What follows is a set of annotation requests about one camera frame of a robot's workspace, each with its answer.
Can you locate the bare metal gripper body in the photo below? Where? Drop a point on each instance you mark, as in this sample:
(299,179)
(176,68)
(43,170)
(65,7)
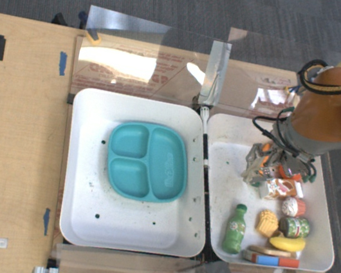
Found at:
(294,166)

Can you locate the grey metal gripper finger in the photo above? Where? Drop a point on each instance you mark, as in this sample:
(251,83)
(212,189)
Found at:
(255,154)
(252,175)

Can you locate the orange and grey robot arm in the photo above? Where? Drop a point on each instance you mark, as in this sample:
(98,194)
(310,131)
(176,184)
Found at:
(324,107)

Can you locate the white and orange carton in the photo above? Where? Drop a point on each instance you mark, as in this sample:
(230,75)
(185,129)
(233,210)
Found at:
(280,188)

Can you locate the white plastic tray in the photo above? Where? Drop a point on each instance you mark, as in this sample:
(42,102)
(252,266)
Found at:
(84,182)
(224,181)

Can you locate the pink and white cupcake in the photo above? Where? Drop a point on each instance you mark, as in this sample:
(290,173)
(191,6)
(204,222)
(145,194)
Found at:
(292,207)

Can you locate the yellow ridged toy food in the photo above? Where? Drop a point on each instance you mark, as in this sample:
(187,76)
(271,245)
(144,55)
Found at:
(268,223)

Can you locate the green plastic bottle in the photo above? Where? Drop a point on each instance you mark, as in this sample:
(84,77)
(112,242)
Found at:
(234,232)

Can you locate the green small can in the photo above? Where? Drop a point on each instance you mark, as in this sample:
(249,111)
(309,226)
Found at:
(295,227)

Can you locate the yellow banana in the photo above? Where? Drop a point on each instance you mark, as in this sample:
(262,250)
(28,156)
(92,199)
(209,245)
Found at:
(288,243)

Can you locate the tan biscuit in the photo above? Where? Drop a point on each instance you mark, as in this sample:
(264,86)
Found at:
(269,251)

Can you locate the blue and red box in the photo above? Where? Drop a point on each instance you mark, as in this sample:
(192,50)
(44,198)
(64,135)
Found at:
(269,260)

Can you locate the blue divided plate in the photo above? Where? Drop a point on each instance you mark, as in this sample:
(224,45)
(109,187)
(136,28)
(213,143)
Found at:
(153,162)

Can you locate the brown cardboard board red print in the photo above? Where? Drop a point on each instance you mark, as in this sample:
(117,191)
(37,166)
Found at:
(130,70)

